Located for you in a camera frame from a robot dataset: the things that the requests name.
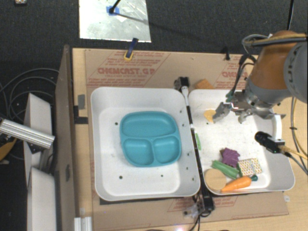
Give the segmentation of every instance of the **blue plastic plate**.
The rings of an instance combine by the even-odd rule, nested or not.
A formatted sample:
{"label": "blue plastic plate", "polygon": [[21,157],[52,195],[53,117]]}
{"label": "blue plastic plate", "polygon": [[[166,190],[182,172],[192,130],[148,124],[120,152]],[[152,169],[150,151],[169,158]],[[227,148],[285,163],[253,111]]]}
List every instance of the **blue plastic plate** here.
{"label": "blue plastic plate", "polygon": [[127,114],[121,120],[120,138],[125,158],[137,167],[172,164],[181,155],[177,123],[164,112]]}

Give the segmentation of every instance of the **blue clip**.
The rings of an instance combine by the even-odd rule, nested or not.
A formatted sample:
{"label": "blue clip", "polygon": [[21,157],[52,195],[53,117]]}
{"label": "blue clip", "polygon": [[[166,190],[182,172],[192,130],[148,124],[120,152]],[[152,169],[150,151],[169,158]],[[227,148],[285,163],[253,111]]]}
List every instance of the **blue clip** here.
{"label": "blue clip", "polygon": [[133,54],[134,54],[133,49],[137,45],[137,43],[138,43],[138,39],[133,38],[132,42],[130,43],[128,51],[125,52],[124,60],[130,61],[132,59]]}
{"label": "blue clip", "polygon": [[115,16],[116,14],[119,14],[120,13],[120,9],[118,7],[115,7],[115,11],[113,13],[110,13],[110,9],[112,8],[112,6],[107,6],[106,7],[106,10],[107,10],[107,13],[110,15],[110,16]]}

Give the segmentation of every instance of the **orange toy carrot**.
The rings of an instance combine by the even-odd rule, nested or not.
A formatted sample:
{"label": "orange toy carrot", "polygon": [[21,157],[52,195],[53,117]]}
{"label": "orange toy carrot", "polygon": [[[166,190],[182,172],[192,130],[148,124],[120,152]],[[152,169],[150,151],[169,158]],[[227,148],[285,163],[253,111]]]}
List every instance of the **orange toy carrot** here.
{"label": "orange toy carrot", "polygon": [[248,176],[243,176],[240,178],[237,178],[236,180],[228,183],[223,189],[221,189],[222,192],[229,192],[236,189],[249,187],[251,184],[251,179]]}

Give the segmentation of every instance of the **black cord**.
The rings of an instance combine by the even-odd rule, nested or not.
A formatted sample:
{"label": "black cord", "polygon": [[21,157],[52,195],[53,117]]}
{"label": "black cord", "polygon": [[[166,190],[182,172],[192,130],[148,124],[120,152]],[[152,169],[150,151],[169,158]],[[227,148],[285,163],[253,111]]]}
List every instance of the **black cord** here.
{"label": "black cord", "polygon": [[236,87],[237,87],[237,84],[238,84],[238,82],[239,82],[239,80],[240,80],[240,78],[241,78],[241,76],[242,76],[243,70],[244,70],[244,68],[245,68],[247,65],[254,65],[254,64],[252,64],[252,63],[245,63],[245,64],[239,66],[239,69],[238,69],[238,71],[237,71],[237,75],[236,75],[236,79],[235,79],[234,86],[233,86],[233,88],[231,89],[231,96],[234,95],[235,90],[236,90]]}
{"label": "black cord", "polygon": [[20,160],[20,161],[24,161],[24,159],[22,157],[18,157],[18,156],[15,156],[14,154],[12,153],[9,153],[9,155],[17,160]]}
{"label": "black cord", "polygon": [[292,16],[293,16],[293,9],[294,9],[294,0],[291,0],[290,1],[290,8],[289,8],[289,17],[288,17],[287,30],[290,30]]}
{"label": "black cord", "polygon": [[0,112],[0,117],[1,118],[4,118],[4,119],[7,119],[7,115],[5,115],[4,113]]}
{"label": "black cord", "polygon": [[206,215],[204,215],[203,213],[201,213],[200,216],[201,216],[202,218],[206,218],[206,217],[208,217],[209,215],[211,215],[211,213],[207,213]]}
{"label": "black cord", "polygon": [[59,73],[59,70],[55,70],[55,69],[52,69],[52,68],[36,68],[36,69],[31,69],[31,70],[25,71],[25,72],[23,72],[23,73],[17,75],[16,77],[14,77],[13,79],[11,79],[11,80],[9,81],[9,83],[7,83],[4,87],[2,87],[2,88],[0,89],[0,93],[3,92],[5,88],[7,88],[13,81],[15,81],[16,79],[18,79],[20,76],[26,75],[26,74],[31,73],[31,72],[34,72],[34,71],[43,71],[43,70],[53,71],[53,72]]}
{"label": "black cord", "polygon": [[252,42],[250,47],[264,47],[274,44],[290,44],[290,43],[300,43],[300,42],[306,42],[307,37],[302,38],[283,38],[283,39],[277,39],[272,41],[265,41],[265,42]]}
{"label": "black cord", "polygon": [[245,46],[245,41],[246,40],[250,40],[250,39],[253,39],[253,40],[255,40],[255,39],[266,39],[266,38],[268,38],[267,36],[264,36],[264,35],[260,35],[260,34],[252,34],[252,35],[249,35],[249,36],[247,36],[247,37],[245,37],[245,38],[243,38],[242,39],[242,45],[243,45],[243,47],[244,47],[244,50],[247,52],[247,54],[250,54],[249,53],[249,51],[248,51],[248,49],[246,48],[246,46]]}
{"label": "black cord", "polygon": [[[47,166],[49,165],[49,160],[51,157],[53,157],[54,153],[52,153],[48,158],[47,158]],[[48,169],[48,172],[50,173],[51,172],[51,166],[49,167]]]}
{"label": "black cord", "polygon": [[6,115],[8,115],[8,100],[7,100],[5,92],[3,92],[3,98],[4,98]]}
{"label": "black cord", "polygon": [[[45,80],[45,81],[47,81],[47,82],[49,82],[49,83],[52,83],[53,85],[56,85],[56,83],[54,83],[52,80],[50,80],[50,79],[48,79],[48,78],[45,78],[45,77],[34,76],[34,77],[27,77],[27,78],[24,78],[24,79],[20,80],[19,82],[17,82],[17,83],[15,84],[15,86],[12,88],[12,91],[11,91],[11,94],[10,94],[10,105],[9,105],[9,107],[11,107],[11,105],[12,105],[12,96],[13,96],[13,93],[14,93],[16,87],[17,87],[20,83],[22,83],[22,82],[24,82],[24,81],[26,81],[26,80],[29,80],[29,79],[40,79],[40,80]],[[10,109],[10,108],[9,108],[9,117],[11,117],[11,109]]]}
{"label": "black cord", "polygon": [[46,95],[46,96],[49,96],[49,97],[53,98],[53,96],[52,96],[51,94],[49,94],[49,93],[47,93],[47,92],[44,92],[44,91],[40,91],[40,90],[28,90],[28,91],[24,91],[24,92],[22,92],[22,93],[17,94],[17,95],[11,100],[10,105],[9,105],[9,110],[12,110],[13,115],[14,115],[14,116],[10,116],[10,119],[11,119],[11,120],[14,120],[14,117],[16,117],[18,120],[20,120],[21,122],[23,122],[23,120],[19,117],[19,114],[20,114],[21,112],[16,113],[16,112],[14,111],[13,103],[14,103],[14,101],[15,101],[18,97],[20,97],[20,96],[22,96],[22,95],[24,95],[24,94],[28,94],[28,93],[40,93],[40,94],[44,94],[44,95]]}
{"label": "black cord", "polygon": [[191,229],[189,229],[189,231],[193,231],[194,228],[197,226],[197,224],[199,225],[199,226],[198,226],[198,230],[199,230],[199,229],[200,229],[200,215],[198,215],[196,222],[195,222],[194,225],[191,227]]}

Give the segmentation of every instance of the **cardboard box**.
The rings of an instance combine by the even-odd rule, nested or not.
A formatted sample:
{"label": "cardboard box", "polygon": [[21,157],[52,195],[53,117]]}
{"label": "cardboard box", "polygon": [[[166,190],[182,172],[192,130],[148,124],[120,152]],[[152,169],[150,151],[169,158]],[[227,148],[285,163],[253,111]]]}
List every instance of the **cardboard box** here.
{"label": "cardboard box", "polygon": [[[230,89],[236,75],[239,55],[225,61],[223,54],[136,51],[124,62],[124,51],[73,49],[73,83],[76,150],[75,184],[77,214],[93,217],[93,230],[128,230],[157,226],[193,224],[183,211],[193,199],[105,202],[94,188],[94,161],[90,128],[91,92],[99,86],[172,88],[178,77],[189,77],[190,90],[206,79],[217,89]],[[244,88],[243,78],[238,89]],[[202,222],[287,215],[282,192],[215,197],[215,211]]]}

